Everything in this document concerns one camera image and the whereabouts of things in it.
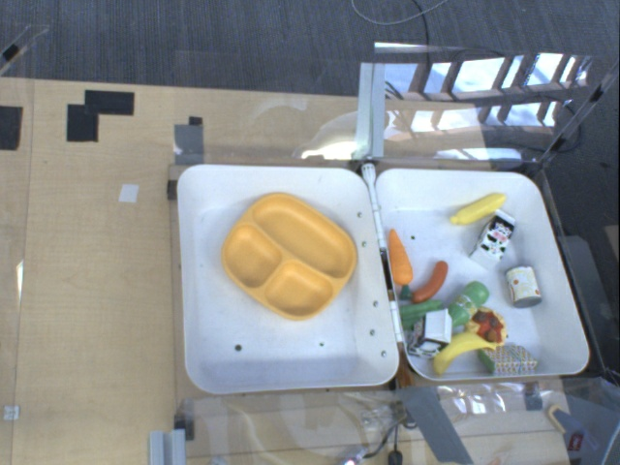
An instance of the carrot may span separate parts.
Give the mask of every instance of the carrot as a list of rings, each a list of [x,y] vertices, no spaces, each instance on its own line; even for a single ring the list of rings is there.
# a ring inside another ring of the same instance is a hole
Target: carrot
[[[433,268],[433,273],[431,274],[430,279],[424,286],[414,291],[411,296],[411,301],[413,303],[422,303],[433,296],[444,285],[447,275],[448,264],[443,260],[435,263],[435,268]]]
[[[414,280],[414,270],[407,257],[407,251],[398,234],[394,229],[389,230],[387,238],[389,252],[389,266],[394,282],[399,286],[405,286]]]

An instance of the green vegetable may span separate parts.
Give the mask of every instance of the green vegetable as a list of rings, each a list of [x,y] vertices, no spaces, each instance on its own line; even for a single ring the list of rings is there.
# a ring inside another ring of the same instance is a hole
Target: green vegetable
[[[428,299],[424,303],[412,303],[401,306],[399,311],[403,328],[405,330],[413,329],[414,324],[428,312],[434,312],[442,308],[444,308],[444,303],[439,299]]]

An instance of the toy carrot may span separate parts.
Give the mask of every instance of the toy carrot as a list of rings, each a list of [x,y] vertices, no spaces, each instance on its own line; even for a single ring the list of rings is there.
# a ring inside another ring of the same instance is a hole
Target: toy carrot
[[[387,250],[389,252],[389,266],[394,282],[399,286],[405,286],[414,280],[414,270],[407,257],[407,251],[398,234],[394,229],[389,230],[387,237]]]

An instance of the sausage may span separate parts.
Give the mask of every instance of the sausage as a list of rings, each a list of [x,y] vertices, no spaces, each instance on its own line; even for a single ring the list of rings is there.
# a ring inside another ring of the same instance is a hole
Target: sausage
[[[435,263],[435,268],[433,269],[433,273],[430,276],[428,282],[418,290],[414,291],[414,293],[411,295],[412,302],[422,303],[423,301],[426,301],[428,298],[437,293],[444,285],[447,275],[448,264],[443,260]]]

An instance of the gray carpet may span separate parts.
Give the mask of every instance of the gray carpet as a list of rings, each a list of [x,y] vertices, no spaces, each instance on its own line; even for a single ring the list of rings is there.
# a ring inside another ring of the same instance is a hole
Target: gray carpet
[[[418,0],[425,9],[440,0]],[[427,16],[433,45],[618,56],[620,0],[453,0]],[[407,0],[358,0],[378,19]],[[421,43],[421,19],[382,27],[349,0],[0,0],[0,42],[49,26],[38,78],[355,95],[377,40]],[[548,177],[568,233],[584,237],[618,312],[618,264],[603,230],[618,224],[618,84],[558,155]]]

